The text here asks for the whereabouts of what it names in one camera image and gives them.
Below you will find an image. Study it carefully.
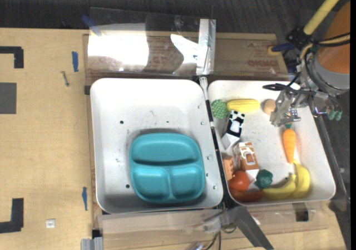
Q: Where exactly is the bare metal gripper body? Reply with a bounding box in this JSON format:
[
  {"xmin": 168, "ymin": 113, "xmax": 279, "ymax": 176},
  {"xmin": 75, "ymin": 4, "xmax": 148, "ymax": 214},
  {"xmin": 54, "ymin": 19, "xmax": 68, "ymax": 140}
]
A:
[{"xmin": 274, "ymin": 83, "xmax": 318, "ymax": 116}]

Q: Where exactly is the beige egg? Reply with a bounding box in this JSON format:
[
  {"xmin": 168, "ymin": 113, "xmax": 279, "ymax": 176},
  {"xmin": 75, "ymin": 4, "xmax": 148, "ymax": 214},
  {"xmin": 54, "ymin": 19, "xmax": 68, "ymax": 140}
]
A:
[{"xmin": 263, "ymin": 99, "xmax": 277, "ymax": 116}]

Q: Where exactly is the orange carrot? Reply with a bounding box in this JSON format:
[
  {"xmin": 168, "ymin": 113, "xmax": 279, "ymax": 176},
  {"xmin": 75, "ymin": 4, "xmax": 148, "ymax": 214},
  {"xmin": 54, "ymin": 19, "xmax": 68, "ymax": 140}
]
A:
[{"xmin": 282, "ymin": 122, "xmax": 297, "ymax": 164}]

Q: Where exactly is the white plastic tray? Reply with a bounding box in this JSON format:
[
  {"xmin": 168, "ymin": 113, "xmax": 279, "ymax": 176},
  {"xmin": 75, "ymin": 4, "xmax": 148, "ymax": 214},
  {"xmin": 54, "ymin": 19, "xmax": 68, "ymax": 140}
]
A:
[
  {"xmin": 89, "ymin": 77, "xmax": 224, "ymax": 214},
  {"xmin": 207, "ymin": 80, "xmax": 337, "ymax": 207}
]

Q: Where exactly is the yellow corn cob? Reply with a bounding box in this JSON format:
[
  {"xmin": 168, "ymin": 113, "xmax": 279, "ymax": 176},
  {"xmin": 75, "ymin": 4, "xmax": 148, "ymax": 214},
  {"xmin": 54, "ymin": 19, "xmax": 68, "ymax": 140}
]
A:
[{"xmin": 226, "ymin": 99, "xmax": 261, "ymax": 114}]

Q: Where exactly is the black and white milk carton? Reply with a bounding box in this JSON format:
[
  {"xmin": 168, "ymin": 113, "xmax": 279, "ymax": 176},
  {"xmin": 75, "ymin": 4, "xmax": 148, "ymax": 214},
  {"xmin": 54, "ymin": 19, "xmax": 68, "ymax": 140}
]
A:
[{"xmin": 220, "ymin": 110, "xmax": 246, "ymax": 150}]

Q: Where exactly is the orange and white carton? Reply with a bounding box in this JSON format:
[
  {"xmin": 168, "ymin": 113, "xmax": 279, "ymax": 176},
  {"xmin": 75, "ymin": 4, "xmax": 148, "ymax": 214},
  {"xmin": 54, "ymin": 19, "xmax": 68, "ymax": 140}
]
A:
[{"xmin": 233, "ymin": 141, "xmax": 260, "ymax": 180}]

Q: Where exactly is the green broccoli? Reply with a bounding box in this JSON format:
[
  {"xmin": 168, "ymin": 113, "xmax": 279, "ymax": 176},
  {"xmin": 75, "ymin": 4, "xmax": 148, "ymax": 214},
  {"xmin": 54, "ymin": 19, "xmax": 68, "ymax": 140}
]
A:
[{"xmin": 255, "ymin": 169, "xmax": 274, "ymax": 189}]

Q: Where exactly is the yellow banana bunch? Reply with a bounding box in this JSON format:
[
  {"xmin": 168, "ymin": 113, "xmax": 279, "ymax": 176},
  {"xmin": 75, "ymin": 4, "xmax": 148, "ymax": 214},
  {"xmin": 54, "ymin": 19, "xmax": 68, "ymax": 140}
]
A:
[{"xmin": 261, "ymin": 160, "xmax": 311, "ymax": 201}]

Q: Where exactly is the orange brown biscuit block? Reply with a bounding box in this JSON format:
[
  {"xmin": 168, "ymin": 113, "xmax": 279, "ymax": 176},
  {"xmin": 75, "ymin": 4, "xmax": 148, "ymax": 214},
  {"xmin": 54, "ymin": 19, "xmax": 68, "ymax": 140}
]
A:
[{"xmin": 222, "ymin": 155, "xmax": 235, "ymax": 182}]

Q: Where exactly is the orange round fruit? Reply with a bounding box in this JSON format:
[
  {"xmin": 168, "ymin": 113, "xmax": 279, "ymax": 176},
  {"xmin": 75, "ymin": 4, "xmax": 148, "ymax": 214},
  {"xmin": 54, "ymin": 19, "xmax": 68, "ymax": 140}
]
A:
[{"xmin": 228, "ymin": 170, "xmax": 252, "ymax": 192}]

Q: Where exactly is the teal divided plate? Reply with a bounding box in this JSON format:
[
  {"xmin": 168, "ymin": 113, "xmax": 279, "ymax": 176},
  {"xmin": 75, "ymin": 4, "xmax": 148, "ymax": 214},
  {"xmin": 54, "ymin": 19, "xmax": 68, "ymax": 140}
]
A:
[{"xmin": 128, "ymin": 132, "xmax": 207, "ymax": 204}]

